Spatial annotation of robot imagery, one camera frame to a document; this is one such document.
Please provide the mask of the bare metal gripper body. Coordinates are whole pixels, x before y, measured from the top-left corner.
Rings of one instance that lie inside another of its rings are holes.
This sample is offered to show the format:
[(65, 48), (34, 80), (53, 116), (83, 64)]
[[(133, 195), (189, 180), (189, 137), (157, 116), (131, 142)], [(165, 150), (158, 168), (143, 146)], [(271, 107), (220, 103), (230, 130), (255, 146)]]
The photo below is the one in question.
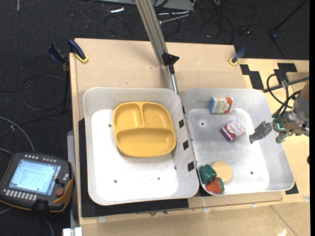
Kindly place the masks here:
[(288, 137), (292, 135), (309, 137), (309, 118), (303, 112), (292, 110), (273, 119), (273, 129), (278, 133), (278, 137)]

